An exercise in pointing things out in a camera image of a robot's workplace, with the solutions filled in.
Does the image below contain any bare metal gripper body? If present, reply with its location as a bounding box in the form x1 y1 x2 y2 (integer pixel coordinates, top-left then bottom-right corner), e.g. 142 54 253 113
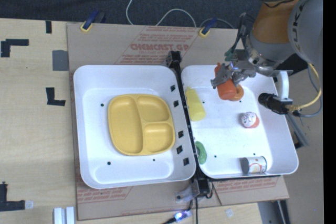
230 49 277 78

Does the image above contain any black cylinder on white bracket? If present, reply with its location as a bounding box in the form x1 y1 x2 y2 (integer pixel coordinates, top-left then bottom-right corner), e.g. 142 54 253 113
258 70 294 115

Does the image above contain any orange doughnut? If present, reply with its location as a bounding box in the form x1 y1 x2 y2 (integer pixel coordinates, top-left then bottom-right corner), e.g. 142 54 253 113
228 85 245 102

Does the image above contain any white plastic tray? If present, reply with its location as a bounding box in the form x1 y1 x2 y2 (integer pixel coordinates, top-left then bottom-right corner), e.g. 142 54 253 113
181 65 299 179
72 65 197 189

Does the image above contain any brown cardboard board red print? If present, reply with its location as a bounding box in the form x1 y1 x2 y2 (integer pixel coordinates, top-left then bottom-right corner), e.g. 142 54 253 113
66 22 290 221

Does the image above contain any white can orange print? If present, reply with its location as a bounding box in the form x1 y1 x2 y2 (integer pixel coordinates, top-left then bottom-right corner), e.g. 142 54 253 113
240 156 268 175

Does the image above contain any orange bottle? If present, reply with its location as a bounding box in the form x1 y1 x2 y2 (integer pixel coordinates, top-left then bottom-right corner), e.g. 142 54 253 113
214 62 238 101

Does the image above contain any black block with thin wires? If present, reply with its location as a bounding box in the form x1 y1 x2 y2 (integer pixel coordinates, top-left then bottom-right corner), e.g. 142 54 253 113
193 177 211 198
166 50 182 69

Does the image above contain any yellow divided plate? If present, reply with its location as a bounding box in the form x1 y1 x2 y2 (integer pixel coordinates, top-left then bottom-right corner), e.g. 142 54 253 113
107 93 176 157

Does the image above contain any thin black rod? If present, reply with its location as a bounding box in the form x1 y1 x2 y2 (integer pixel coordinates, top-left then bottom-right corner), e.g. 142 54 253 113
173 61 203 184

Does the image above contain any green round toy food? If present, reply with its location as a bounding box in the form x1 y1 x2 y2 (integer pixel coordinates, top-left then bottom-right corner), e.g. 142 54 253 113
194 141 207 165

